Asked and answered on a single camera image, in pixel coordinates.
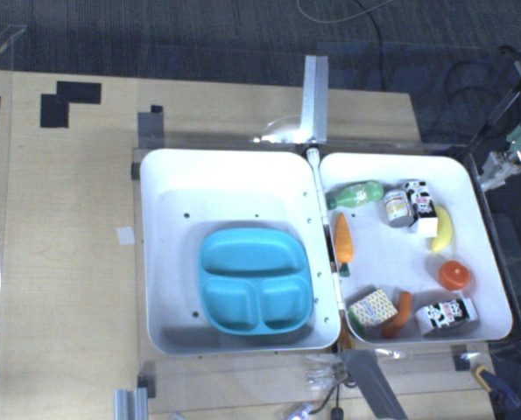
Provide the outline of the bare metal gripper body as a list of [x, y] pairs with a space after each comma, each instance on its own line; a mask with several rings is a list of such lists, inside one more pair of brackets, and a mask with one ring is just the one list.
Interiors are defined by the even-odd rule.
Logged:
[[521, 150], [491, 152], [482, 167], [479, 185], [483, 192], [504, 186], [506, 181], [521, 174]]

